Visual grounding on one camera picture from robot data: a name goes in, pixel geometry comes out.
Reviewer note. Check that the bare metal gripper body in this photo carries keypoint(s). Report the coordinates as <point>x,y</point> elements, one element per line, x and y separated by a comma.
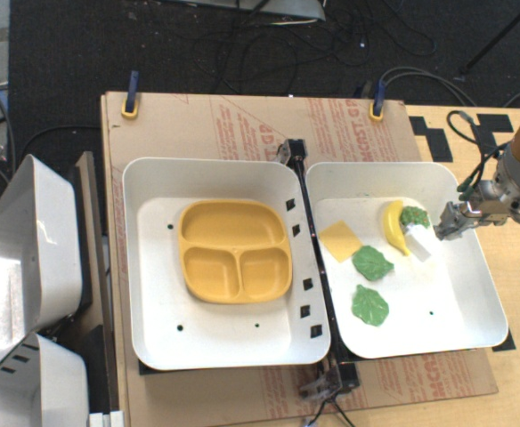
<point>496,207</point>

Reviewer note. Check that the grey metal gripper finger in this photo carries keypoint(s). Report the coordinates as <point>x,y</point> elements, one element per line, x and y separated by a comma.
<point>449,233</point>
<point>453,212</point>

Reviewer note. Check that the white carton with green print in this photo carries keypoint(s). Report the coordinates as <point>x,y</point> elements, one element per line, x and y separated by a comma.
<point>418,238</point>

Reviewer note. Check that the yellow banana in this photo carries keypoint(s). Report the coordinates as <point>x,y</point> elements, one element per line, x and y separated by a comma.
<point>392,227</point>

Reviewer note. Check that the white plastic tray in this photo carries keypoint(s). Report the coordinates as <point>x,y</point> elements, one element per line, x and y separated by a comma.
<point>33,385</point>
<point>442,292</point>
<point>24,256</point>
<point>162,283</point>

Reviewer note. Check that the green lettuce leaf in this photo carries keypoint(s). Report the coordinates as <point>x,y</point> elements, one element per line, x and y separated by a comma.
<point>369,306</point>
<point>372,263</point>

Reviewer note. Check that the yellow cheese slice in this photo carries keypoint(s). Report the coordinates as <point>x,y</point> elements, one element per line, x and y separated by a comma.
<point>340,240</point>

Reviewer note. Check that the thin black rod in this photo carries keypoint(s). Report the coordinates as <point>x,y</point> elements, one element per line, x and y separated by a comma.
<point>321,265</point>

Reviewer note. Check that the yellow divided plate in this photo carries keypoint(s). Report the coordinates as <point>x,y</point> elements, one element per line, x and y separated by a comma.
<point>233,252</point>

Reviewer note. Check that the brown cardboard board red print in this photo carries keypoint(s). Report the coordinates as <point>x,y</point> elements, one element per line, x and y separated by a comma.
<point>197,123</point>

